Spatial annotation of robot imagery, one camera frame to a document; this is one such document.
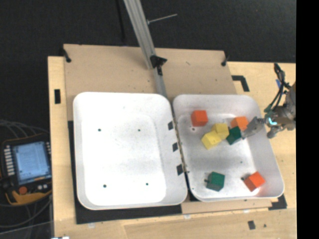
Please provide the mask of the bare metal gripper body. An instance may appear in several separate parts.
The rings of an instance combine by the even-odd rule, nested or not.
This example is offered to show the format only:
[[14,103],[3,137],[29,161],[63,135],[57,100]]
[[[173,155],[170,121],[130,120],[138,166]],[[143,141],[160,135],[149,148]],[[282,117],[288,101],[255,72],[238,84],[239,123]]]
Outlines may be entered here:
[[276,107],[273,121],[280,128],[294,130],[296,128],[296,109],[288,107],[288,105]]

